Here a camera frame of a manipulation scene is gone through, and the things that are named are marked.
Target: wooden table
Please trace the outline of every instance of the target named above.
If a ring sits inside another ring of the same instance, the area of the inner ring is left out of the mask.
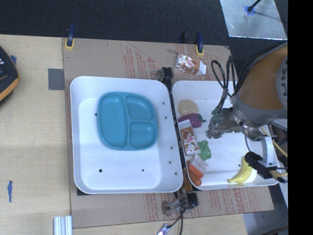
[[[52,235],[53,218],[71,215],[65,95],[48,89],[63,69],[62,38],[0,35],[21,80],[0,107],[0,234]],[[8,185],[12,181],[9,202]],[[74,235],[155,235],[164,222],[74,229]],[[170,234],[179,234],[178,222]],[[241,214],[184,219],[184,235],[244,235]]]

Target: cardboard sheet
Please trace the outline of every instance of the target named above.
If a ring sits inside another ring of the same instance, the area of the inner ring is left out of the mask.
[[[78,191],[73,177],[71,111],[69,86],[82,75],[154,79],[162,67],[175,66],[179,54],[200,59],[207,65],[205,75],[191,75],[174,70],[173,82],[179,80],[215,80],[211,61],[223,68],[230,55],[225,46],[203,46],[204,55],[197,56],[195,45],[75,39],[73,49],[64,47],[65,100],[70,175],[71,215],[74,228],[106,226],[149,221],[172,220],[177,216],[162,213],[163,201],[175,199],[173,193],[86,195]],[[268,187],[197,191],[199,205],[185,218],[218,216],[273,209]]]

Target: blue tape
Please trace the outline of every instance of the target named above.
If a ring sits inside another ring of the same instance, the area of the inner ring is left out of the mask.
[[[16,56],[11,55],[11,59],[14,62],[14,64],[16,65],[16,59],[17,59]]]
[[[13,184],[13,182],[10,180],[9,185],[8,185],[8,194],[9,194],[9,202],[10,203],[12,202],[12,189],[13,189],[12,184]]]
[[[248,8],[249,8],[249,7],[250,7],[250,6],[245,6],[245,7],[244,7],[245,12],[247,13],[248,16],[254,16],[254,14],[256,13],[255,9],[253,8],[253,9],[251,10],[251,12],[248,12]]]

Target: green vegetable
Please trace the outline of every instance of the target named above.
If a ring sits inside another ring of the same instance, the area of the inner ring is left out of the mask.
[[[198,146],[199,146],[199,149],[201,151],[201,153],[198,154],[198,156],[200,158],[202,158],[203,161],[211,158],[211,150],[207,144],[207,140],[203,140],[201,142],[198,142]]]

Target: blue plate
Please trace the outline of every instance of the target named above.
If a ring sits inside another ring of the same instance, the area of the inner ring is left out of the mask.
[[[144,96],[110,92],[98,102],[97,125],[102,142],[117,150],[148,149],[157,141],[157,116]]]

